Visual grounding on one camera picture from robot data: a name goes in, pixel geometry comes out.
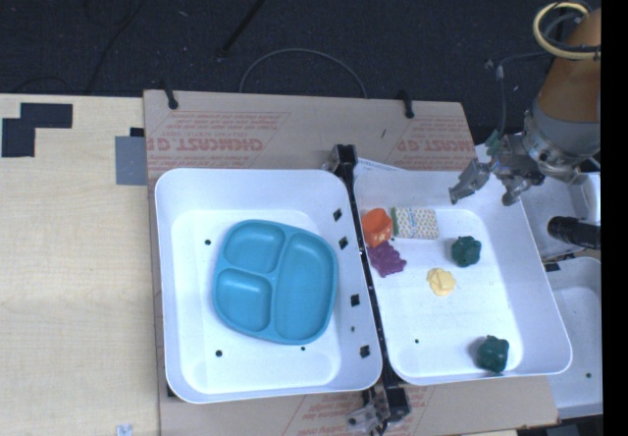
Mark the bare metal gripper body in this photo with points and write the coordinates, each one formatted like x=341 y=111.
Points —
x=520 y=164

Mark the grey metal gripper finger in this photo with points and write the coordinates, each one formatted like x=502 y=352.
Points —
x=515 y=192
x=470 y=181

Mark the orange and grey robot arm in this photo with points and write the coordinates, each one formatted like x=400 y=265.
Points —
x=571 y=80

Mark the white patterned packet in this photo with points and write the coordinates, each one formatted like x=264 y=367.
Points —
x=417 y=223

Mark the green broccoli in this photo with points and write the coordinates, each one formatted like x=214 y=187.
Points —
x=465 y=251
x=492 y=353

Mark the white paper sheet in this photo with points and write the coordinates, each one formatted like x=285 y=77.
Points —
x=380 y=165

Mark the orange carton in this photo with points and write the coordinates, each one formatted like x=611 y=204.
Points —
x=377 y=227

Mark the yellow toy food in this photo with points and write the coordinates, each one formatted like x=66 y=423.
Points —
x=440 y=282

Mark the purple grapes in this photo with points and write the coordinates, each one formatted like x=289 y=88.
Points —
x=386 y=259

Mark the thin black and white rod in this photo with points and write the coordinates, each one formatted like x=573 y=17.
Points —
x=369 y=272

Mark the white plastic tray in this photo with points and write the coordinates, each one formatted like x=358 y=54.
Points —
x=441 y=321
x=196 y=306

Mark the brown cardboard board red print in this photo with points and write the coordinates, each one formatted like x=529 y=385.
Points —
x=294 y=134

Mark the blue divided plate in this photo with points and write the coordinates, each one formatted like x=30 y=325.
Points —
x=275 y=282

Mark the black cylinder on white bracket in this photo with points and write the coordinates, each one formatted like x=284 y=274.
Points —
x=574 y=232

